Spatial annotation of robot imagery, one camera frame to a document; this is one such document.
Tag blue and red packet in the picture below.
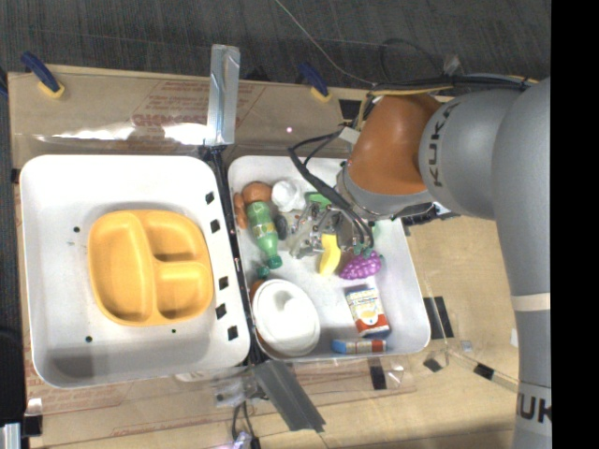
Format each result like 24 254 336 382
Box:
330 338 388 356

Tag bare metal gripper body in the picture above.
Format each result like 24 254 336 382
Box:
291 201 372 248

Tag brown cardboard board red print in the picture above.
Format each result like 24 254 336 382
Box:
7 63 519 449

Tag yellow banana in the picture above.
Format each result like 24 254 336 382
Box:
317 232 343 277

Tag green plastic bottle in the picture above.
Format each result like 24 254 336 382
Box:
244 200 285 270

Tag yellow divided plate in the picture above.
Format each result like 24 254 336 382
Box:
86 209 215 328

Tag white bowl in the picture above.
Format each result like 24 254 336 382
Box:
251 278 322 358

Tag white plastic tray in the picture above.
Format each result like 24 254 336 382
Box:
19 153 252 389
226 154 432 364

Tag white crumpled packet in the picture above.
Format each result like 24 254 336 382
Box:
270 178 308 213

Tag orange bread roll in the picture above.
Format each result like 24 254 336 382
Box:
241 181 274 206

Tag orange sausage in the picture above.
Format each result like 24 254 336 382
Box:
232 192 250 231

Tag red and white carton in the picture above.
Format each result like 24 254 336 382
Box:
343 284 391 338

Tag purple grapes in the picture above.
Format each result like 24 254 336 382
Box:
338 249 383 282

